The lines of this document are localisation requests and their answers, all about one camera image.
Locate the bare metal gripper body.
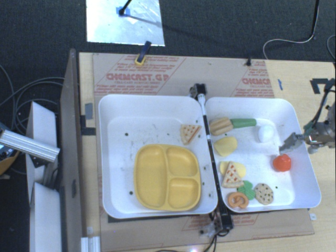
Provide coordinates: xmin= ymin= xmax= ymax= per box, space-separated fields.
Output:
xmin=303 ymin=120 xmax=336 ymax=154

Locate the red-orange toy pepper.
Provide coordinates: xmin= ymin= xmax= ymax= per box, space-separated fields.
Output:
xmin=272 ymin=153 xmax=292 ymax=173

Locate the white egg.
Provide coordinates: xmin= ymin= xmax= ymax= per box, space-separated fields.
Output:
xmin=258 ymin=125 xmax=275 ymax=143

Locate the white plastic tray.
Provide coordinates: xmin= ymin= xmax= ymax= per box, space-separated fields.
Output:
xmin=204 ymin=96 xmax=322 ymax=214
xmin=98 ymin=93 xmax=219 ymax=219

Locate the green toy vegetable stalk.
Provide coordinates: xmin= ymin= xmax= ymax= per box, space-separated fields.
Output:
xmin=230 ymin=118 xmax=258 ymax=129

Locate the tan chocolate chip biscuit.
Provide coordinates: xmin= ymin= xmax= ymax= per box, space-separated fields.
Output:
xmin=253 ymin=183 xmax=275 ymax=206

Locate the green lettuce leaf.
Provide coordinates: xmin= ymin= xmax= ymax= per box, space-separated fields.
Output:
xmin=237 ymin=180 xmax=256 ymax=201

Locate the tan pizza slice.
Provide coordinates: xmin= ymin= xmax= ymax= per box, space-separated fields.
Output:
xmin=221 ymin=161 xmax=245 ymax=189
xmin=180 ymin=124 xmax=203 ymax=146

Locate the tan hot dog bun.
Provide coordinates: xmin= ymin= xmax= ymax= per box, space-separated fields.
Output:
xmin=208 ymin=117 xmax=234 ymax=137

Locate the orange pretzel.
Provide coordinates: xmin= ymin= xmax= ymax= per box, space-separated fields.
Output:
xmin=227 ymin=192 xmax=249 ymax=209

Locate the thin black and white rod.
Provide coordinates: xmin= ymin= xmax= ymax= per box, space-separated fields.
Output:
xmin=198 ymin=94 xmax=227 ymax=216

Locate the yellow divided plate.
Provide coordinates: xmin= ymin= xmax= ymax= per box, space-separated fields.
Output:
xmin=133 ymin=143 xmax=202 ymax=212

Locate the brown cardboard board red print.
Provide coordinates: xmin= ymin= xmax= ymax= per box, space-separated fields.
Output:
xmin=92 ymin=53 xmax=315 ymax=247

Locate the black block with thin wires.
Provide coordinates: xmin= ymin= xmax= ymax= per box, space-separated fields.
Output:
xmin=209 ymin=211 xmax=234 ymax=232
xmin=189 ymin=83 xmax=208 ymax=98

